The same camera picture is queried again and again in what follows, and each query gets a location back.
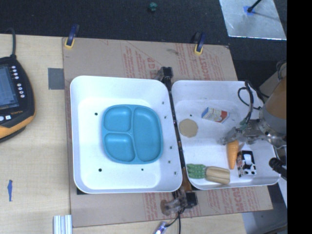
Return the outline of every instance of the carrot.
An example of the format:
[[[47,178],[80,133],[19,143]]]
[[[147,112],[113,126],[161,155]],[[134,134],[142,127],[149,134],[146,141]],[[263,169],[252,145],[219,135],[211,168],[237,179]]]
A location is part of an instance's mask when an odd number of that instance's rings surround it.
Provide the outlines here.
[[[231,170],[234,169],[238,151],[239,144],[237,139],[227,144],[228,161]]]

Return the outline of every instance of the light wood table surface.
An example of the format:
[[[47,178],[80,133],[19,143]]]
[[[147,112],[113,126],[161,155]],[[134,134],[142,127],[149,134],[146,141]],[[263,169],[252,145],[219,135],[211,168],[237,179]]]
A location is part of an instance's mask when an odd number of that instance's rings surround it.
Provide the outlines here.
[[[37,114],[23,132],[0,143],[0,233],[52,234],[53,217],[71,214],[64,90],[48,86],[48,68],[63,68],[62,37],[17,35],[16,39],[17,59],[33,85]],[[11,53],[12,35],[0,34],[0,58]],[[13,181],[12,201],[9,180]],[[177,222],[166,234],[178,233]],[[73,233],[151,234],[158,223],[73,228]],[[183,218],[181,233],[246,231],[242,214],[228,214]]]

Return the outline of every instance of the cardboard sheet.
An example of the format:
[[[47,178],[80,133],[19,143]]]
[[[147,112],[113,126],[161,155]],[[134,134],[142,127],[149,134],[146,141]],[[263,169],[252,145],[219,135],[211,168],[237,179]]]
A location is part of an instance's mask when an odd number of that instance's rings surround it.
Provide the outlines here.
[[[171,193],[97,194],[77,190],[73,179],[71,109],[69,86],[80,75],[154,78],[162,67],[172,67],[177,80],[237,80],[231,53],[226,46],[204,45],[200,56],[194,44],[141,42],[108,39],[75,39],[64,47],[66,125],[69,157],[70,201],[73,227],[141,222],[175,218],[161,212],[160,202]],[[196,191],[198,205],[181,217],[223,215],[270,210],[267,186]]]

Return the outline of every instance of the blue clamp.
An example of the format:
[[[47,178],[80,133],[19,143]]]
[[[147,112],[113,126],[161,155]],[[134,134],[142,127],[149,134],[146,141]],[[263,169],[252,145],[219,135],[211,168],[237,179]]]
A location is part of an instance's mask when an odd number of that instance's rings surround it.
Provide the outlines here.
[[[204,32],[202,32],[200,36],[198,32],[196,34],[197,34],[198,39],[195,39],[197,44],[195,46],[194,53],[200,56],[203,53],[203,45],[204,45],[204,41],[206,38],[206,34]]]
[[[72,27],[69,32],[69,36],[65,40],[64,46],[68,49],[71,49],[74,46],[75,37],[78,34],[79,31],[79,24],[72,24]]]

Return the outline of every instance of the green object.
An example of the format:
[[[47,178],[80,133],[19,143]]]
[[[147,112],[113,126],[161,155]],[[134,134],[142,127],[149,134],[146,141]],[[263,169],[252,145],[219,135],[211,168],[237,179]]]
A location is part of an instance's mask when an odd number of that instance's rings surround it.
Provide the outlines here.
[[[202,164],[187,164],[186,169],[190,178],[205,178],[206,166]]]
[[[158,5],[156,3],[151,2],[150,5],[148,6],[148,8],[150,9],[150,11],[154,12],[154,11],[156,11],[157,6]]]

